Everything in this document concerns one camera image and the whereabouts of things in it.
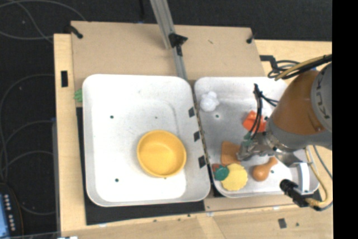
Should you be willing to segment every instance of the yellow scalloped object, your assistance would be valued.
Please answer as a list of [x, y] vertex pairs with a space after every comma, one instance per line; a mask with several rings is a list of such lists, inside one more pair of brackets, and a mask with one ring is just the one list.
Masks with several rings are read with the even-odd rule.
[[237, 191], [247, 183], [247, 172], [242, 165], [232, 163], [228, 165], [229, 175], [222, 181], [223, 188], [229, 191]]

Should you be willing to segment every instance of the white plastic object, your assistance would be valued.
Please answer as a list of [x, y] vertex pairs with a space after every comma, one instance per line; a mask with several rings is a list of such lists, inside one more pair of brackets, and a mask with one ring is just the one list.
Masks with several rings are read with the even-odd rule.
[[218, 96], [213, 91], [203, 94], [201, 97], [200, 107], [203, 111], [214, 111], [219, 104]]

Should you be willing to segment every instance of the yellow plate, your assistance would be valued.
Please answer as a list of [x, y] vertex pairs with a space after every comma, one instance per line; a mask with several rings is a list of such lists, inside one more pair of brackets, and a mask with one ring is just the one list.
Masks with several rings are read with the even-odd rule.
[[186, 162], [183, 143], [165, 130], [152, 130], [140, 139], [136, 155], [147, 173], [168, 177], [179, 173]]

